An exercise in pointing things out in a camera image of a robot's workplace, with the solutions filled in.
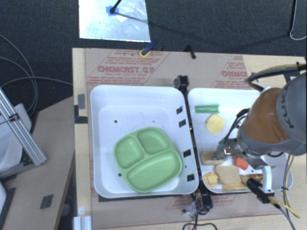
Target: dark floor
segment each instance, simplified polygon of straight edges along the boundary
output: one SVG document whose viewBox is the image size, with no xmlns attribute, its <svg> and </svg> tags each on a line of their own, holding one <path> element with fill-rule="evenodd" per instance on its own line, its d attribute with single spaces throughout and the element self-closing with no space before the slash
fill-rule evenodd
<svg viewBox="0 0 307 230">
<path fill-rule="evenodd" d="M 293 0 L 145 0 L 152 40 L 164 51 L 306 56 L 306 39 L 287 35 Z M 36 76 L 72 81 L 73 47 L 142 49 L 145 43 L 79 38 L 78 0 L 0 0 L 0 34 L 26 56 Z M 298 0 L 294 36 L 306 35 L 307 0 Z M 0 38 L 0 57 L 26 67 Z M 0 59 L 0 86 L 25 74 Z M 3 88 L 13 104 L 31 105 L 29 81 Z M 38 81 L 37 111 L 72 95 L 72 87 Z"/>
</svg>

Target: green divided plate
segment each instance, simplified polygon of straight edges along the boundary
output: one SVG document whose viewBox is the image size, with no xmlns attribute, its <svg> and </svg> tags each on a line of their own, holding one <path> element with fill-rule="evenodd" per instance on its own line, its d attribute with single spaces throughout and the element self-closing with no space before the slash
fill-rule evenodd
<svg viewBox="0 0 307 230">
<path fill-rule="evenodd" d="M 182 160 L 166 134 L 155 127 L 134 131 L 121 138 L 113 154 L 129 186 L 148 193 L 180 175 Z"/>
</svg>

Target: green plate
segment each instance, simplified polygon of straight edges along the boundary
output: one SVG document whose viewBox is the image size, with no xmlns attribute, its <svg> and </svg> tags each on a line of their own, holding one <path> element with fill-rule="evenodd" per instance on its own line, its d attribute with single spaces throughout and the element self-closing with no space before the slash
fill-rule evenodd
<svg viewBox="0 0 307 230">
<path fill-rule="evenodd" d="M 155 127 L 134 131 L 121 138 L 113 154 L 129 186 L 151 192 L 180 175 L 182 160 L 166 134 Z"/>
</svg>

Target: metal sheet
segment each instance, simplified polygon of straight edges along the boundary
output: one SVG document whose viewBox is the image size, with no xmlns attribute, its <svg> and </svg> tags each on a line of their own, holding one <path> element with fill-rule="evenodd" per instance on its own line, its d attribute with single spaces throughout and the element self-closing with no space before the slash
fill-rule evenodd
<svg viewBox="0 0 307 230">
<path fill-rule="evenodd" d="M 150 42 L 145 0 L 79 0 L 80 38 Z"/>
</svg>

